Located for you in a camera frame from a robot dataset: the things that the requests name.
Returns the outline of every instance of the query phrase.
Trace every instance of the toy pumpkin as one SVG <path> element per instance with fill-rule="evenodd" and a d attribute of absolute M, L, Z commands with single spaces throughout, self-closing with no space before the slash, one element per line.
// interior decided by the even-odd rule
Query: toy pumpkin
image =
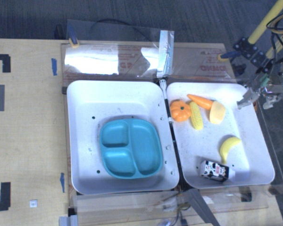
<path fill-rule="evenodd" d="M 170 105 L 171 116 L 175 121 L 182 122 L 189 119 L 192 112 L 190 106 L 182 100 L 176 100 Z"/>

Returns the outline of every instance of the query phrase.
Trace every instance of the yellow banana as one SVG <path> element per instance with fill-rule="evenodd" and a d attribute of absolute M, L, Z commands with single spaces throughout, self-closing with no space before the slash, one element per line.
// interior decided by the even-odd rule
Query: yellow banana
<path fill-rule="evenodd" d="M 222 163 L 223 164 L 226 164 L 226 158 L 228 156 L 230 149 L 234 145 L 239 144 L 240 142 L 241 142 L 241 139 L 239 139 L 238 137 L 230 137 L 222 143 L 220 150 L 219 150 L 219 153 L 222 157 Z"/>

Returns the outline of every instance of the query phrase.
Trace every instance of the gray carpet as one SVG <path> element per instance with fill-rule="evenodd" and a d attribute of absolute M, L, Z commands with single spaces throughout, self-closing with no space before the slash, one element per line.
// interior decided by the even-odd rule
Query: gray carpet
<path fill-rule="evenodd" d="M 250 36 L 277 0 L 0 0 L 0 38 L 55 39 L 68 19 L 120 19 L 141 27 L 175 31 L 175 42 L 223 43 L 227 51 Z M 271 47 L 270 31 L 256 45 Z M 251 64 L 248 70 L 254 70 Z M 275 185 L 283 185 L 283 101 L 263 110 L 266 140 L 275 148 Z M 277 193 L 283 213 L 283 192 Z"/>

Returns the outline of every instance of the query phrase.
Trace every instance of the wooden surface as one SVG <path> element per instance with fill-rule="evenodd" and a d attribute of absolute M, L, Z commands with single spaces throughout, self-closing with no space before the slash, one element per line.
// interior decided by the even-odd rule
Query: wooden surface
<path fill-rule="evenodd" d="M 67 140 L 61 93 L 64 42 L 0 39 L 0 54 L 11 56 L 11 73 L 2 73 L 0 61 L 0 85 L 5 85 L 5 110 L 0 112 L 0 183 L 11 182 L 11 207 L 0 212 L 0 226 L 54 226 L 60 216 L 67 215 Z M 52 58 L 57 60 L 57 76 L 53 76 Z M 38 207 L 30 208 L 29 201 L 34 199 Z M 275 198 L 267 196 L 266 202 L 268 207 L 263 209 L 215 216 L 221 225 L 283 225 Z M 187 219 L 189 225 L 210 225 L 203 224 L 199 216 Z"/>

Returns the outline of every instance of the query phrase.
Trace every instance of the yellow corn cob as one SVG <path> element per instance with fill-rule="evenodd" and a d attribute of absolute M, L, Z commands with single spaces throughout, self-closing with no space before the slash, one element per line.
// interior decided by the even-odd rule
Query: yellow corn cob
<path fill-rule="evenodd" d="M 196 130 L 201 130 L 203 128 L 203 120 L 200 113 L 200 109 L 194 101 L 190 102 L 190 108 L 192 111 L 192 115 L 191 115 L 192 125 Z"/>

